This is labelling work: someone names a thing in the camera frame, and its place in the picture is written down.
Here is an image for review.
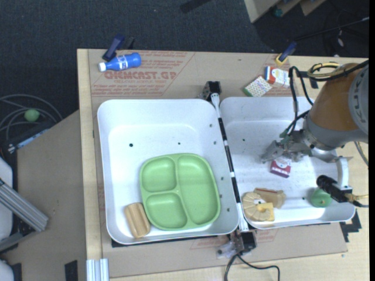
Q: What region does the blue bottle white cap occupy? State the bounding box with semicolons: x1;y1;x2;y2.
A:
98;52;142;73

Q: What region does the white plastic tray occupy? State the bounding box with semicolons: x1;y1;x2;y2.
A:
219;96;357;230
97;98;240;245

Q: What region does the brown cardboard board red print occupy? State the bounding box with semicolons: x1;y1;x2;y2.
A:
87;49;349;278

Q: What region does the tan toy ring biscuit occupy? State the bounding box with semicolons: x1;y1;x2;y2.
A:
241;191;275;222

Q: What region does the colourful patterned packet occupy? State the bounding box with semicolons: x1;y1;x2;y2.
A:
243;76;273;98

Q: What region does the green ball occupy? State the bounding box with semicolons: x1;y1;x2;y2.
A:
23;108;40;122

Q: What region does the yellow toy cheese wedge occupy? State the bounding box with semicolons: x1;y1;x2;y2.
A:
256;203;275;222

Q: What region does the tan toy sandwich slice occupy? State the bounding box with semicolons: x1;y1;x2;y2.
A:
253;187;287;209

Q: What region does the thin black and white rod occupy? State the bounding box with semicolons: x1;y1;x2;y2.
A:
210;92;246;231

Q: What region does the green divided plate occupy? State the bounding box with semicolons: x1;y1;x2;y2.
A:
139;153;221;231

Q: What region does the tan toy bread bun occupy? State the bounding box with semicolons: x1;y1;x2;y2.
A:
124;203;151;239

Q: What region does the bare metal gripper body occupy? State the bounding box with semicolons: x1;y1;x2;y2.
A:
277;129;338;163

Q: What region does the red and white small carton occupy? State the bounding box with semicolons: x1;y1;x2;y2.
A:
270;156;292;179

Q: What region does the green toy fruit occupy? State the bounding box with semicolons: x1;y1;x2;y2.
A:
311;187;332;208

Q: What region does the white red and blue carton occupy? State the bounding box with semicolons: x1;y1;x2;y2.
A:
264;66;291;88

